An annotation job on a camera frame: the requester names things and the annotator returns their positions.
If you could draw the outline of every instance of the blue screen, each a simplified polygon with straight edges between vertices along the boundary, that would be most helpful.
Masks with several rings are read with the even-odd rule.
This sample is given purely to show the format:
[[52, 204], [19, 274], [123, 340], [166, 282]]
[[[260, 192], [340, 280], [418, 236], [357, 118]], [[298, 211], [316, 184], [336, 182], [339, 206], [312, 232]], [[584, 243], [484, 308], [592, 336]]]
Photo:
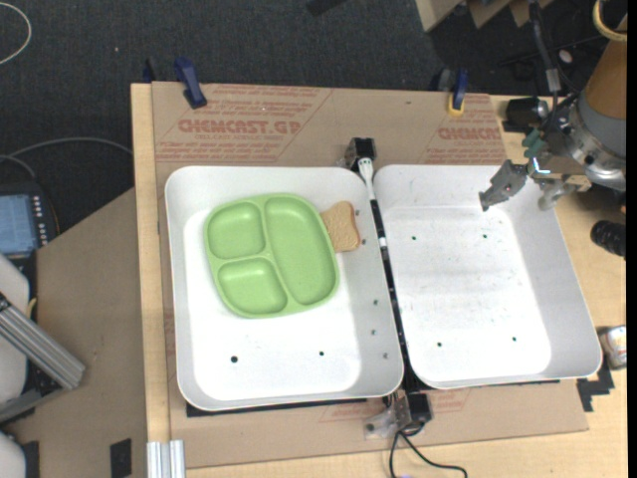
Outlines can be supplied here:
[[0, 253], [28, 255], [37, 245], [29, 195], [0, 196]]

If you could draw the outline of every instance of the green plate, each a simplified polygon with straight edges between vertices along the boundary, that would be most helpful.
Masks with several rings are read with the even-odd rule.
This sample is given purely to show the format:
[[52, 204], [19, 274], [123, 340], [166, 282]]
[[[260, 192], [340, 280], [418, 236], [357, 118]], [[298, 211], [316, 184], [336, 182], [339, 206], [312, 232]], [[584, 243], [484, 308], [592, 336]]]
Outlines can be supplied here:
[[338, 287], [338, 266], [313, 205], [292, 194], [253, 196], [208, 216], [204, 241], [226, 306], [267, 318], [323, 304]]

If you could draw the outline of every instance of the empty white tray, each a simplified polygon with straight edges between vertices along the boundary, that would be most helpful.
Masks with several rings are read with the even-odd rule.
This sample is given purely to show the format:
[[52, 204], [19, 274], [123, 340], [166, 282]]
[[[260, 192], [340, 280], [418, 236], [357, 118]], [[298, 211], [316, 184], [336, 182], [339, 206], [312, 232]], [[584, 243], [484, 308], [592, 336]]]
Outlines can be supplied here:
[[[323, 306], [246, 319], [217, 293], [203, 228], [217, 206], [293, 193], [318, 211], [349, 201], [365, 244], [336, 255], [340, 282]], [[342, 168], [187, 166], [165, 187], [172, 267], [177, 378], [205, 410], [383, 396], [403, 364], [364, 184]]]
[[554, 211], [527, 186], [483, 212], [496, 166], [374, 178], [411, 365], [452, 388], [587, 376], [601, 349]]

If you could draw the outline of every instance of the wooden table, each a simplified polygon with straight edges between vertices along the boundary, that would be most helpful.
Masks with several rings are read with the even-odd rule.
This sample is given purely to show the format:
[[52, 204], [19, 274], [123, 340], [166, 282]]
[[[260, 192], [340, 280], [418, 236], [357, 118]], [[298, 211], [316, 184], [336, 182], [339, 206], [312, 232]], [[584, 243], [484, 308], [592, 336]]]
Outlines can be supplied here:
[[[492, 97], [500, 113], [507, 100]], [[149, 441], [165, 442], [171, 437], [150, 85], [131, 87], [131, 107], [147, 431]], [[503, 133], [503, 137], [509, 156], [522, 161], [520, 135]], [[608, 213], [603, 208], [584, 206], [574, 196], [561, 199], [557, 213], [595, 326], [625, 324], [625, 262], [595, 246], [589, 238], [592, 225]], [[588, 415], [590, 430], [586, 432], [431, 447], [425, 453], [436, 462], [464, 466], [471, 478], [627, 476], [626, 371], [615, 371], [613, 379], [616, 388], [610, 395], [594, 397], [595, 410]], [[387, 460], [386, 451], [367, 452], [197, 469], [188, 471], [188, 476], [383, 477], [389, 476]], [[424, 464], [408, 450], [398, 451], [395, 465], [400, 475], [459, 476], [423, 468]]]

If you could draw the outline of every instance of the black fabric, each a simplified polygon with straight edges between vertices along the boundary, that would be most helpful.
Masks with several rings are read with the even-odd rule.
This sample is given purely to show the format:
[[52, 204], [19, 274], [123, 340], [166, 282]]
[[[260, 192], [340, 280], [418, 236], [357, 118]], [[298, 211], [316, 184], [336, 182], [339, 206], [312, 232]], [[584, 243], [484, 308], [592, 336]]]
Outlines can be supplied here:
[[[316, 0], [0, 1], [33, 23], [29, 47], [0, 66], [0, 154], [66, 136], [130, 146], [129, 86], [142, 81], [148, 57], [167, 80], [184, 55], [202, 82], [427, 90], [443, 68], [466, 68], [472, 92], [546, 92], [533, 60], [525, 77], [515, 76], [520, 66], [498, 67], [534, 51], [531, 30], [518, 28], [507, 9], [477, 30], [461, 7], [425, 33], [414, 0], [341, 0], [317, 16], [308, 8]], [[594, 34], [593, 1], [557, 0], [546, 9], [556, 45]], [[19, 16], [0, 7], [0, 59], [25, 33]], [[577, 83], [602, 47], [577, 51]], [[37, 171], [63, 231], [132, 186], [131, 160], [116, 149], [65, 144], [21, 158]], [[0, 182], [25, 175], [0, 163]]]

